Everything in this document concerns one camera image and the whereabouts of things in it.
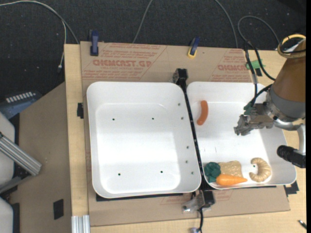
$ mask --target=black connector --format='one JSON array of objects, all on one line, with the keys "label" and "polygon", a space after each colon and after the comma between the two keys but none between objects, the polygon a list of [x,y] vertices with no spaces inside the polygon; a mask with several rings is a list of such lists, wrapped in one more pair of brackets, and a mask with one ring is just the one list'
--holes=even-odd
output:
[{"label": "black connector", "polygon": [[208,207],[212,206],[215,203],[213,191],[202,190],[202,193],[203,193],[203,197],[204,197],[204,201],[205,201],[205,205],[202,206],[202,208],[208,208]]},{"label": "black connector", "polygon": [[178,68],[173,74],[173,82],[179,86],[186,85],[187,78],[188,78],[187,69]]},{"label": "black connector", "polygon": [[300,168],[306,168],[306,156],[299,154],[296,149],[289,146],[279,146],[277,148],[277,155],[283,158],[285,161],[291,162],[293,165]]}]

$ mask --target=gray cable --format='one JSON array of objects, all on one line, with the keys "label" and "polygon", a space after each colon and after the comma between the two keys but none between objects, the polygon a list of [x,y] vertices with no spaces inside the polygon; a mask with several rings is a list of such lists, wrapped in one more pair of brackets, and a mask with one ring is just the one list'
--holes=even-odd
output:
[{"label": "gray cable", "polygon": [[[142,24],[143,24],[143,22],[144,22],[144,20],[145,20],[145,17],[146,17],[146,15],[147,15],[147,12],[148,12],[148,10],[149,10],[149,7],[150,7],[150,5],[152,4],[153,1],[154,1],[154,0],[150,0],[149,4],[148,4],[148,6],[147,6],[147,8],[146,8],[146,10],[145,10],[145,13],[144,13],[144,15],[143,15],[143,17],[142,17],[142,20],[141,20],[141,22],[140,22],[140,25],[139,25],[139,28],[138,28],[137,33],[136,33],[136,35],[135,35],[135,38],[134,38],[134,40],[133,40],[132,43],[135,43],[135,41],[136,41],[136,39],[137,39],[137,37],[138,37],[138,34],[139,34],[140,30],[141,30]],[[222,10],[224,11],[224,13],[226,14],[226,16],[227,16],[227,18],[228,18],[228,20],[229,20],[229,22],[230,22],[232,32],[233,32],[233,34],[234,34],[234,39],[235,39],[235,43],[236,43],[236,48],[238,48],[238,39],[237,39],[235,30],[234,30],[234,26],[233,26],[232,20],[231,20],[231,18],[230,18],[230,16],[229,16],[228,12],[227,12],[227,11],[225,10],[225,8],[218,2],[218,0],[214,0],[214,1],[221,7],[221,9],[222,9]]]},{"label": "gray cable", "polygon": [[[39,4],[39,5],[42,5],[42,6],[46,6],[49,10],[54,11],[50,6],[48,6],[48,5],[44,4],[44,3],[37,2],[37,1],[31,1],[31,0],[20,0],[20,1],[15,1],[15,2],[2,3],[2,4],[0,4],[0,7],[10,6],[10,5],[19,4],[19,3],[36,3],[36,4]],[[66,44],[67,43],[67,30],[66,30],[66,26],[64,24],[64,21],[62,21],[62,24],[64,26],[64,44]],[[63,60],[64,60],[64,51],[63,51],[60,63],[58,65],[58,68],[60,68],[60,69],[63,67],[62,66]]]},{"label": "gray cable", "polygon": [[240,34],[240,36],[243,38],[244,41],[248,41],[248,40],[247,40],[247,39],[244,37],[244,35],[242,34],[242,32],[241,32],[241,30],[240,30],[240,24],[241,24],[241,21],[243,21],[243,20],[246,19],[246,18],[253,18],[253,19],[259,20],[259,21],[261,21],[262,23],[264,23],[264,24],[271,30],[271,32],[273,33],[274,37],[276,38],[277,44],[280,43],[280,41],[279,41],[279,39],[278,39],[278,37],[277,37],[277,35],[276,35],[276,32],[272,29],[272,27],[271,27],[268,23],[266,23],[264,20],[262,20],[261,18],[255,17],[255,16],[244,16],[244,17],[242,17],[242,18],[239,20],[239,22],[238,22],[238,31],[239,31],[239,34]]},{"label": "gray cable", "polygon": [[38,2],[37,0],[30,0],[30,1],[34,1],[34,2],[36,2],[36,4],[41,5],[41,6],[45,7],[45,8],[47,8],[49,11],[54,13],[59,19],[61,19],[62,22],[66,25],[66,27],[70,31],[70,33],[72,34],[72,36],[73,36],[74,40],[76,41],[76,43],[79,44],[79,41],[78,41],[77,37],[75,36],[74,32],[72,31],[71,27],[66,23],[66,21],[55,10],[51,9],[50,6],[48,6],[48,5],[44,4],[44,3]]}]

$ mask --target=metal bracket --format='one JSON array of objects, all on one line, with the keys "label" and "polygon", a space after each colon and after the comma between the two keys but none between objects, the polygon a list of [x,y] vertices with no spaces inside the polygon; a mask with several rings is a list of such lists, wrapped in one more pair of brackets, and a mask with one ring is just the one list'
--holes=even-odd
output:
[{"label": "metal bracket", "polygon": [[89,215],[71,217],[71,233],[90,233]]},{"label": "metal bracket", "polygon": [[0,194],[16,186],[21,181],[25,179],[36,176],[39,174],[41,169],[41,163],[35,160],[33,157],[25,153],[22,149],[19,148],[14,142],[8,139],[0,132],[0,151],[3,152],[7,157],[12,159],[16,164],[23,168],[30,175],[21,178],[19,176],[14,177],[8,182],[0,185]]},{"label": "metal bracket", "polygon": [[200,193],[196,195],[194,198],[181,205],[182,213],[185,214],[197,212],[203,206],[205,206],[205,200],[203,192],[200,191]]}]

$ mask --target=white tray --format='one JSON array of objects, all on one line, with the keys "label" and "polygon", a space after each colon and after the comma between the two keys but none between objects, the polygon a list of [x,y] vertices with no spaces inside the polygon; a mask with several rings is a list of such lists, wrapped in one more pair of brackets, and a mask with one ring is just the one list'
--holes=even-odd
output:
[{"label": "white tray", "polygon": [[[12,142],[15,141],[15,128],[12,123],[0,112],[0,132]],[[14,174],[14,161],[0,152],[0,185],[10,181]]]},{"label": "white tray", "polygon": [[0,229],[1,233],[13,232],[12,206],[0,197]]},{"label": "white tray", "polygon": [[[237,136],[233,127],[237,126],[243,107],[254,96],[252,83],[220,83],[193,82],[187,88],[190,107],[195,122],[195,130],[203,165],[208,162],[239,161],[242,174],[247,182],[221,186],[210,185],[216,189],[230,189],[266,185],[291,184],[296,180],[296,169],[278,157],[276,150],[280,145],[286,145],[283,131],[279,128],[252,130],[246,136]],[[256,102],[265,101],[265,93]],[[200,102],[206,100],[208,117],[202,126],[196,123],[201,114]],[[250,162],[252,158],[260,157],[272,168],[272,175],[262,183],[254,182],[249,172],[257,172],[257,167]]]},{"label": "white tray", "polygon": [[87,89],[92,182],[104,198],[192,192],[201,183],[184,93],[172,83]]}]

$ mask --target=blue clamp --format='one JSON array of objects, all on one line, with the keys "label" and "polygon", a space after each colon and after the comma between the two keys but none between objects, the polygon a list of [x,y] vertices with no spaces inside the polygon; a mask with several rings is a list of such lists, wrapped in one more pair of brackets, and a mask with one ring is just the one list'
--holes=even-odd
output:
[{"label": "blue clamp", "polygon": [[99,34],[97,30],[93,30],[91,34],[91,56],[98,56],[98,38]]},{"label": "blue clamp", "polygon": [[188,51],[188,57],[193,59],[195,58],[196,56],[196,49],[199,45],[199,42],[200,42],[200,38],[197,36],[195,37],[192,41],[191,41],[191,44],[190,44],[190,48],[189,48],[189,51]]}]

